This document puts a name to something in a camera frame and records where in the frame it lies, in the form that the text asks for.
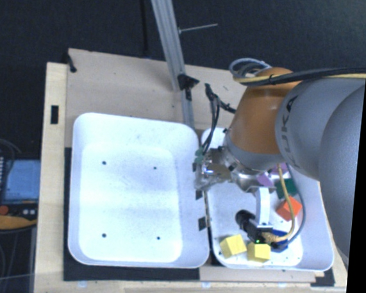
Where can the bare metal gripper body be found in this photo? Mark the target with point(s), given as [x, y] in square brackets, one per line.
[216, 173]

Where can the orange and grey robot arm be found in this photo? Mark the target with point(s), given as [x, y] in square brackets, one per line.
[304, 128]

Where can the thin black and white rod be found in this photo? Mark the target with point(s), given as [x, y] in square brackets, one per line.
[208, 213]

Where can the purple cube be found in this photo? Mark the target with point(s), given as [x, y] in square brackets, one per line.
[266, 180]
[283, 168]

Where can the yellow cube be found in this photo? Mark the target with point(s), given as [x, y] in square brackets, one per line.
[258, 253]
[233, 244]

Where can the green cube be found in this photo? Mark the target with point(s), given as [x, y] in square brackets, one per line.
[290, 186]

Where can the orange cube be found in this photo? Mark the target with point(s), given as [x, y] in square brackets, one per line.
[288, 209]

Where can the white plastic tray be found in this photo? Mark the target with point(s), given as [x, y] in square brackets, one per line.
[133, 196]
[312, 239]

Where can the blue cube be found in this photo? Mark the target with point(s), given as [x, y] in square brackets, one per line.
[280, 245]

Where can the brown cardboard board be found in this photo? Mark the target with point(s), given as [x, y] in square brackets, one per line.
[127, 89]

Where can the black cylinder on white bracket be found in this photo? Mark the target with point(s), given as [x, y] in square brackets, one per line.
[262, 205]

